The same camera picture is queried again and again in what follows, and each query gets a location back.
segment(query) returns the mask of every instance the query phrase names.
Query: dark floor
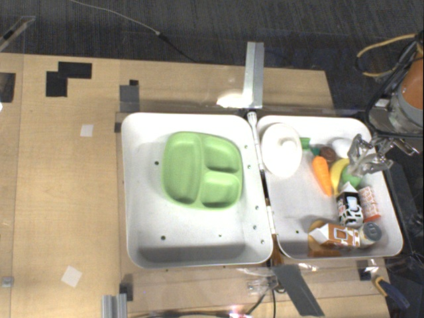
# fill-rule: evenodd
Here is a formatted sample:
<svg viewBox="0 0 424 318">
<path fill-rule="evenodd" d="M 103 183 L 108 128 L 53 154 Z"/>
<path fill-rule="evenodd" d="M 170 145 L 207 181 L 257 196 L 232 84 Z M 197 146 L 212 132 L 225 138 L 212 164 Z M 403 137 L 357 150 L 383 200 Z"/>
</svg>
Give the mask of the dark floor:
<svg viewBox="0 0 424 318">
<path fill-rule="evenodd" d="M 262 41 L 266 66 L 325 70 L 335 106 L 363 109 L 378 85 L 354 68 L 368 44 L 423 28 L 424 0 L 78 0 L 118 11 L 159 30 L 196 62 L 243 65 L 246 42 Z M 26 53 L 187 62 L 151 30 L 66 0 L 0 0 L 0 34 L 34 15 Z M 405 43 L 364 60 L 389 68 Z M 423 157 L 399 161 L 421 213 Z"/>
</svg>

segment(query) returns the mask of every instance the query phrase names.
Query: white square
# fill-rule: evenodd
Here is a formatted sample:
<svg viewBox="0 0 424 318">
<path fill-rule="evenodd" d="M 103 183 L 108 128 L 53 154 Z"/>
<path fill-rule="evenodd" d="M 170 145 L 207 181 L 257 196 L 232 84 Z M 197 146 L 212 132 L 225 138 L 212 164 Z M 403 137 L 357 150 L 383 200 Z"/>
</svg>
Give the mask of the white square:
<svg viewBox="0 0 424 318">
<path fill-rule="evenodd" d="M 94 125 L 82 125 L 80 136 L 93 136 Z"/>
<path fill-rule="evenodd" d="M 78 271 L 72 266 L 68 266 L 61 280 L 65 284 L 68 284 L 69 286 L 76 288 L 76 286 L 78 285 L 78 282 L 80 281 L 81 276 L 82 276 L 82 272 Z"/>
</svg>

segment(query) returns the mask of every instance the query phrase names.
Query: can lid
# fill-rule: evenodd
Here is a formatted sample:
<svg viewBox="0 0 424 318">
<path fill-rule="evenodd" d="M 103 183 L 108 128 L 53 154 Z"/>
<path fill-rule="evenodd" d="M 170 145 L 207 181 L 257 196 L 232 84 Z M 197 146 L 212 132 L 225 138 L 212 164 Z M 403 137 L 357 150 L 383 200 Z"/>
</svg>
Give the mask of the can lid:
<svg viewBox="0 0 424 318">
<path fill-rule="evenodd" d="M 362 230 L 367 239 L 379 241 L 382 238 L 382 230 L 372 221 L 365 223 Z"/>
</svg>

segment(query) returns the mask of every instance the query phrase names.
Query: orange carrot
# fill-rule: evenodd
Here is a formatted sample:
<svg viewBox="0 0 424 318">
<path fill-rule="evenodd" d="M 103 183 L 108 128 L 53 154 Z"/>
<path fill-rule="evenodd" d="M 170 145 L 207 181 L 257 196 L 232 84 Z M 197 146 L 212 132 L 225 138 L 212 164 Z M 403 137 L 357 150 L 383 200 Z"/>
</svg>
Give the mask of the orange carrot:
<svg viewBox="0 0 424 318">
<path fill-rule="evenodd" d="M 325 158 L 322 156 L 314 157 L 312 160 L 312 168 L 324 193 L 331 196 L 333 194 L 333 187 L 331 185 L 329 165 Z"/>
</svg>

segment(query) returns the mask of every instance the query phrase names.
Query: green divided plate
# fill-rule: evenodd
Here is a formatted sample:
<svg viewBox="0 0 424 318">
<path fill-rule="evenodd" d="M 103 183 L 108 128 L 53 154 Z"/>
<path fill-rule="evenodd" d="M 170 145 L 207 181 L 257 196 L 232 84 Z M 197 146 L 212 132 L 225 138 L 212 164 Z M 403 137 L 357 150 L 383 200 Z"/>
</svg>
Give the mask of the green divided plate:
<svg viewBox="0 0 424 318">
<path fill-rule="evenodd" d="M 232 142 L 196 132 L 178 132 L 168 139 L 162 188 L 175 203 L 226 208 L 240 199 L 242 185 L 241 155 Z"/>
</svg>

